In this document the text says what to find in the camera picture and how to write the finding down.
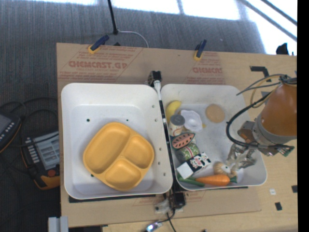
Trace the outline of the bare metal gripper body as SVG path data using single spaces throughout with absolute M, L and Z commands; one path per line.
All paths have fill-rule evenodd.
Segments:
M 249 144 L 251 148 L 259 150 L 266 156 L 274 156 L 278 154 L 277 149 L 271 149 L 269 146 L 259 144 L 253 136 L 253 129 L 255 123 L 253 121 L 246 121 L 238 130 L 238 135 L 244 139 L 245 143 Z

